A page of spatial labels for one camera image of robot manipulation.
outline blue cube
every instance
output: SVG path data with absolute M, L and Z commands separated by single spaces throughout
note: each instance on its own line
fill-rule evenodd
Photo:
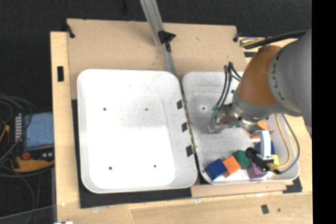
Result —
M 261 152 L 261 142 L 258 142 L 254 148 Z M 273 141 L 271 141 L 271 154 L 275 154 L 274 146 L 273 146 Z
M 216 179 L 218 176 L 220 176 L 222 173 L 227 171 L 227 168 L 221 161 L 221 159 L 217 159 L 214 162 L 210 163 L 205 168 L 206 173 L 210 177 L 211 180 Z

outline green cube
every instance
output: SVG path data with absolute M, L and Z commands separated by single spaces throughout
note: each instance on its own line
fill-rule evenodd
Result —
M 237 150 L 233 156 L 236 158 L 242 169 L 246 169 L 252 164 L 251 161 L 245 156 L 245 151 Z

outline red button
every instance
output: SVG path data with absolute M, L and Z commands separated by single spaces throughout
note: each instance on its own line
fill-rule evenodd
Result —
M 21 157 L 24 160 L 28 160 L 28 159 L 30 159 L 30 153 L 29 152 L 23 152 Z

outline wooden table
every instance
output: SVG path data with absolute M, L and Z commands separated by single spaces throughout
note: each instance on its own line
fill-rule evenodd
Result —
M 160 47 L 140 22 L 69 19 L 75 34 L 51 32 L 55 125 L 57 220 L 77 223 L 312 223 L 312 145 L 302 118 L 288 117 L 301 146 L 301 192 L 284 194 L 293 182 L 261 182 L 191 188 L 192 197 L 80 208 L 71 99 L 77 75 L 88 68 L 165 70 Z M 243 71 L 248 59 L 233 42 L 234 26 L 164 24 L 176 34 L 172 55 L 181 78 L 190 71 L 222 71 L 232 61 Z M 261 206 L 269 213 L 264 214 Z

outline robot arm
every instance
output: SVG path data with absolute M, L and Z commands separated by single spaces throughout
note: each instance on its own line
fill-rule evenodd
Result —
M 311 30 L 283 48 L 261 47 L 247 65 L 232 104 L 213 116 L 209 130 L 214 133 L 239 121 L 252 133 L 258 121 L 275 113 L 302 116 L 312 134 Z

